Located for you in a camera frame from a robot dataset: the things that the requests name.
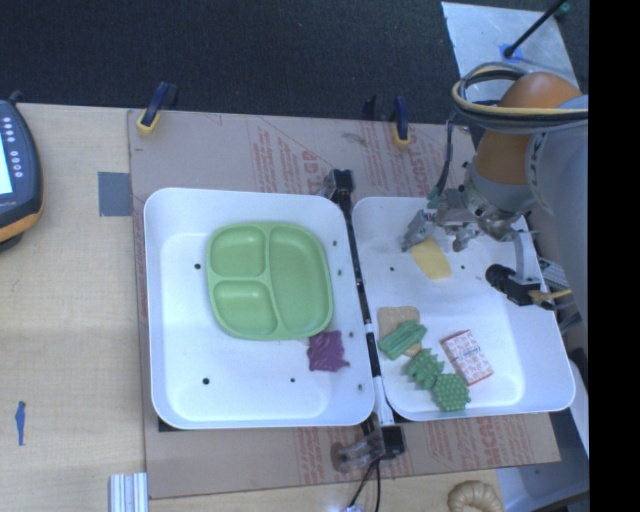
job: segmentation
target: divided green plate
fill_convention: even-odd
[[[207,245],[213,313],[232,336],[284,340],[313,336],[333,315],[327,259],[308,229],[250,222],[217,230]]]

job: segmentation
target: yellow sponge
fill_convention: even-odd
[[[429,279],[443,279],[451,275],[447,257],[433,237],[411,246],[409,252]]]

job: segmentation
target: wooden table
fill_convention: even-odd
[[[20,104],[46,175],[45,213],[0,253],[0,510],[109,510],[115,473],[145,471],[131,217],[100,216],[98,173],[129,172],[127,110]],[[14,416],[26,404],[24,445]],[[382,481],[381,510],[446,512],[493,470]],[[151,511],[341,511],[340,483],[154,500]],[[375,504],[370,482],[359,503]]]

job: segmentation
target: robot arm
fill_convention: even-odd
[[[496,106],[467,101],[467,87],[495,79],[514,82]],[[417,213],[402,249],[440,226],[455,234],[454,251],[484,234],[515,242],[518,255],[520,234],[512,224],[540,204],[553,216],[565,274],[586,325],[588,97],[551,73],[525,73],[504,64],[473,70],[452,95],[456,110],[485,133],[464,184],[436,186],[429,197],[431,211]],[[513,274],[508,279],[523,277],[521,268]]]

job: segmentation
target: red and white box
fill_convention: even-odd
[[[493,375],[493,368],[470,330],[440,340],[445,354],[468,386]]]

